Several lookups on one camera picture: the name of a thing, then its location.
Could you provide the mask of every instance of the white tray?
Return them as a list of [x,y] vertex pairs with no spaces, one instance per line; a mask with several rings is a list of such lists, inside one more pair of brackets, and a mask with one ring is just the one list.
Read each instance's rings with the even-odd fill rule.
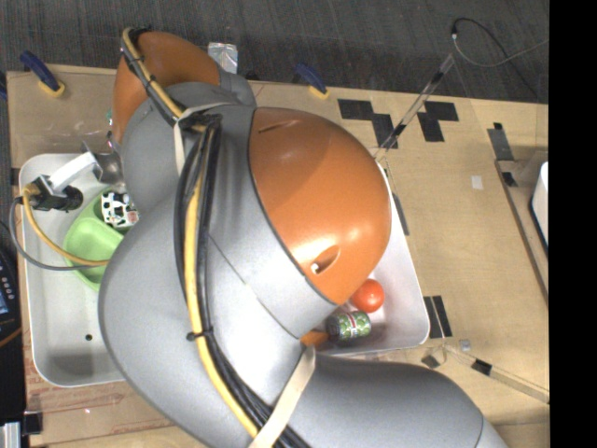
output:
[[[40,175],[52,175],[77,154],[42,154],[21,168],[20,186]],[[35,211],[35,220],[58,245],[85,205],[99,194],[101,185],[92,173],[73,185],[85,197],[76,211]],[[23,214],[22,235],[25,250],[42,262],[64,266],[65,261],[37,235]],[[97,313],[98,294],[73,272],[42,270],[25,261],[29,300],[32,351],[35,367],[48,382],[59,386],[95,385],[123,380],[109,355]]]
[[[322,353],[338,356],[374,355],[420,345],[429,336],[429,316],[419,279],[392,198],[392,191],[389,185],[387,188],[392,201],[390,241],[382,259],[369,276],[382,284],[385,301],[382,308],[369,314],[371,333],[367,337],[353,339],[344,345],[325,343],[320,347]],[[350,312],[356,309],[347,303],[341,310]]]

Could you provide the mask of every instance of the dark floor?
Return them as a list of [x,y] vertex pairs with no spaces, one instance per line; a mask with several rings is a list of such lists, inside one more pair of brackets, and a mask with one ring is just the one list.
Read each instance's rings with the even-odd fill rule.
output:
[[[549,0],[0,0],[0,69],[21,70],[28,49],[49,63],[115,67],[126,26],[152,25],[197,45],[229,42],[239,73],[290,82],[296,63],[329,86],[419,92],[449,53],[437,94],[548,101]],[[0,103],[0,216],[10,202],[7,106]],[[0,236],[2,247],[6,235]]]

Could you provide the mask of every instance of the small can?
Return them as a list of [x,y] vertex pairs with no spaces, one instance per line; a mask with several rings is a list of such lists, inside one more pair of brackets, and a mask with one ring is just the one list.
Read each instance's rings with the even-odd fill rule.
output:
[[371,320],[362,311],[334,314],[327,318],[326,330],[333,342],[346,342],[371,333]]

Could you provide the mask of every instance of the toy tomato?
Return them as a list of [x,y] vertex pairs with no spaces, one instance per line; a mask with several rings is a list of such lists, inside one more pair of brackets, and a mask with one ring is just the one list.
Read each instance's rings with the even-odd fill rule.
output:
[[358,310],[371,314],[382,306],[384,298],[382,284],[374,279],[367,279],[351,297],[351,304]]

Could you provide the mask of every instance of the wooden table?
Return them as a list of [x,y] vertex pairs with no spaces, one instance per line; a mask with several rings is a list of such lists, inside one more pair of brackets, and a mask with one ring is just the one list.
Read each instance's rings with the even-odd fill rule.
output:
[[[104,143],[115,72],[50,67],[67,87],[60,99],[40,91],[30,74],[7,75],[13,167],[35,154],[78,153],[82,140],[93,150]],[[371,151],[380,137],[375,130],[396,125],[417,97],[330,88],[324,100],[304,86],[251,84],[259,105],[329,118]],[[376,358],[446,374],[511,447],[549,446],[548,262],[528,208],[533,168],[548,155],[548,108],[435,96],[428,103],[386,164],[433,309],[432,332],[418,347]],[[488,130],[499,127],[512,161],[496,157]],[[517,186],[506,184],[511,176]],[[125,382],[59,388],[41,379],[31,358],[22,260],[20,273],[28,410],[44,421],[33,446],[201,446]]]

